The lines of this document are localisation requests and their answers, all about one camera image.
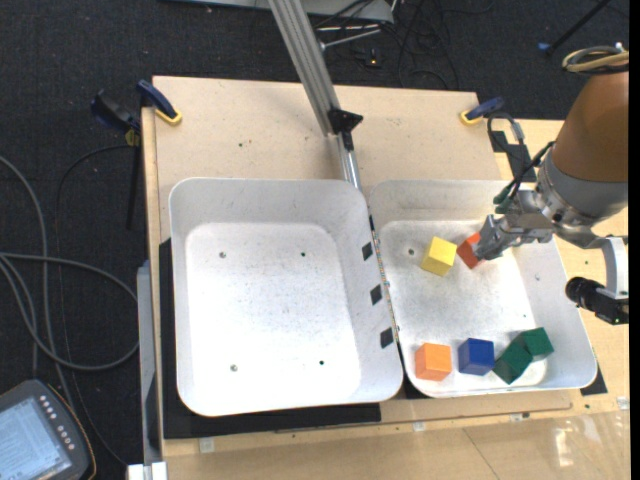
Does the black cylinder on white bracket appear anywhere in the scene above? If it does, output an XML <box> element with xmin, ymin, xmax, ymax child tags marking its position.
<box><xmin>565</xmin><ymin>235</ymin><xmax>630</xmax><ymax>326</ymax></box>

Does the yellow cube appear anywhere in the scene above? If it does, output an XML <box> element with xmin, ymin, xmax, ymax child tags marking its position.
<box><xmin>419</xmin><ymin>235</ymin><xmax>459</xmax><ymax>278</ymax></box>

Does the red cube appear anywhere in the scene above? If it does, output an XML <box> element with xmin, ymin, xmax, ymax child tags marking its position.
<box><xmin>455</xmin><ymin>232</ymin><xmax>487</xmax><ymax>271</ymax></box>

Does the pale wood board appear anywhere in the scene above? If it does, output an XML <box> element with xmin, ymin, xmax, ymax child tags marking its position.
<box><xmin>151</xmin><ymin>74</ymin><xmax>574</xmax><ymax>440</ymax></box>

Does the orange cube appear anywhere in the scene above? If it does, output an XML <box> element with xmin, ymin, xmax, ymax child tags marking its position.
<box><xmin>413</xmin><ymin>341</ymin><xmax>454</xmax><ymax>383</ymax></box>

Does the blue cube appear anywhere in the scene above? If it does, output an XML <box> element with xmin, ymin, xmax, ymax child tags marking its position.
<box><xmin>457</xmin><ymin>337</ymin><xmax>497</xmax><ymax>377</ymax></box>

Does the green cube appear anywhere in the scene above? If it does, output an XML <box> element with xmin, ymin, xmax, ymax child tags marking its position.
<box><xmin>491</xmin><ymin>340</ymin><xmax>534</xmax><ymax>386</ymax></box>
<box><xmin>514</xmin><ymin>326</ymin><xmax>556</xmax><ymax>362</ymax></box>

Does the white plastic tray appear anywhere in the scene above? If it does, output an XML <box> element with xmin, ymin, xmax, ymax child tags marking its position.
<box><xmin>367</xmin><ymin>178</ymin><xmax>599</xmax><ymax>400</ymax></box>
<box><xmin>168</xmin><ymin>176</ymin><xmax>405</xmax><ymax>418</ymax></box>

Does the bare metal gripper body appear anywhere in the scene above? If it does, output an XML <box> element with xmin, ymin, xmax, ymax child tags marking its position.
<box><xmin>493</xmin><ymin>189</ymin><xmax>607</xmax><ymax>249</ymax></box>

